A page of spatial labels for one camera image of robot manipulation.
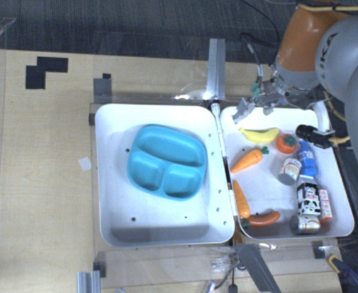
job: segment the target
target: tomato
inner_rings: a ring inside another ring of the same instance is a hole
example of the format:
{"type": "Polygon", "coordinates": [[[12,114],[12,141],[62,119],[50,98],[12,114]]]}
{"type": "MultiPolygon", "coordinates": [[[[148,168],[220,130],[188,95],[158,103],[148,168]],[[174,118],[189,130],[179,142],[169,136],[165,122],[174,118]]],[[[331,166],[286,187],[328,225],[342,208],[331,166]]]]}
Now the tomato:
{"type": "Polygon", "coordinates": [[[298,143],[291,134],[283,134],[276,139],[276,148],[284,154],[293,153],[297,147],[298,143]]]}

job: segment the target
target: silver can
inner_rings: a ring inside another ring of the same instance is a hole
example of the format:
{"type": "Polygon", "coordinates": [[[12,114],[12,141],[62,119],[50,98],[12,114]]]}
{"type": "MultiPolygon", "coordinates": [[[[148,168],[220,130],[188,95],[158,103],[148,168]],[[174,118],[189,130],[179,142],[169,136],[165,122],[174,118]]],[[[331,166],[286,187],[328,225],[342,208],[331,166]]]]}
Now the silver can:
{"type": "Polygon", "coordinates": [[[314,215],[294,215],[290,220],[293,234],[316,234],[320,228],[320,221],[314,215]]]}
{"type": "Polygon", "coordinates": [[[288,157],[284,161],[277,178],[282,184],[285,184],[286,186],[292,186],[296,183],[301,168],[302,163],[299,160],[292,157],[288,157]]]}

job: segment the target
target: toy banana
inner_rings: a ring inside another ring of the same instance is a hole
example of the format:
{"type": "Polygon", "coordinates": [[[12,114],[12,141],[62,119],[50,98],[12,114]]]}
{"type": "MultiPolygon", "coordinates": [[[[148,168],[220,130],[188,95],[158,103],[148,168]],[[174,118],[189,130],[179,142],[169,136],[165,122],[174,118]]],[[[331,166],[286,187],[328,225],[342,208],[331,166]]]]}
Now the toy banana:
{"type": "Polygon", "coordinates": [[[252,131],[240,128],[240,132],[242,132],[249,141],[254,143],[270,143],[275,140],[279,134],[278,128],[271,128],[267,131],[252,131]]]}

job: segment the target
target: banana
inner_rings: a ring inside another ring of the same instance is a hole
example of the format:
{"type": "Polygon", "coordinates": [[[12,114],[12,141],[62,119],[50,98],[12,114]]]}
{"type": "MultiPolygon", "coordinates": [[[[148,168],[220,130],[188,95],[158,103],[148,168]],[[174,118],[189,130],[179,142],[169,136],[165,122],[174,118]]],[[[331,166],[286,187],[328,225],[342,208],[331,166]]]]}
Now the banana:
{"type": "Polygon", "coordinates": [[[278,128],[271,128],[267,131],[253,131],[240,128],[240,132],[242,132],[249,141],[254,143],[270,143],[275,140],[279,134],[278,128]]]}

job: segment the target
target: blue bottle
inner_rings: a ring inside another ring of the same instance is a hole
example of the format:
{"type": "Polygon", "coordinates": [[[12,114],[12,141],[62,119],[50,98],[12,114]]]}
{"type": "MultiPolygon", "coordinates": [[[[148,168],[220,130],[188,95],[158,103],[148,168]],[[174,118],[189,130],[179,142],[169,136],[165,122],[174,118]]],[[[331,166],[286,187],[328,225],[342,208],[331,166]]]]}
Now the blue bottle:
{"type": "Polygon", "coordinates": [[[301,175],[316,177],[317,168],[315,166],[314,154],[310,149],[309,144],[306,141],[299,141],[300,149],[299,149],[299,160],[302,163],[301,175]]]}

